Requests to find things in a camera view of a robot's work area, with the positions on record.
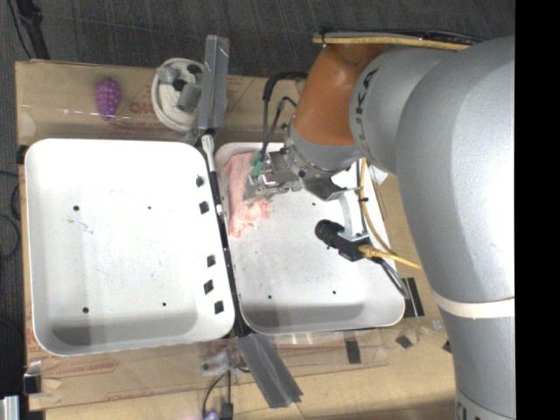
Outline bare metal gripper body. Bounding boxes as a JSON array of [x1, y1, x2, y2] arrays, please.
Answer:
[[256, 145, 343, 202]]

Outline pink toy meat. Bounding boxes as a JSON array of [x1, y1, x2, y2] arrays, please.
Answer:
[[221, 152, 274, 241]]

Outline thin black and white rod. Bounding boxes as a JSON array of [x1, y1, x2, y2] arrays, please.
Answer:
[[199, 132, 242, 338]]

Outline white plastic tray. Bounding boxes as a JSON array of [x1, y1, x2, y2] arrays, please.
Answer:
[[213, 141, 406, 336], [24, 137, 235, 358]]

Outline purple toy grapes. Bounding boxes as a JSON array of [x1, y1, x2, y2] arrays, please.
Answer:
[[94, 75, 123, 122]]

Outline black cylinder on white bracket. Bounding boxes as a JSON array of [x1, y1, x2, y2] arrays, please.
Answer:
[[313, 185, 373, 263]]

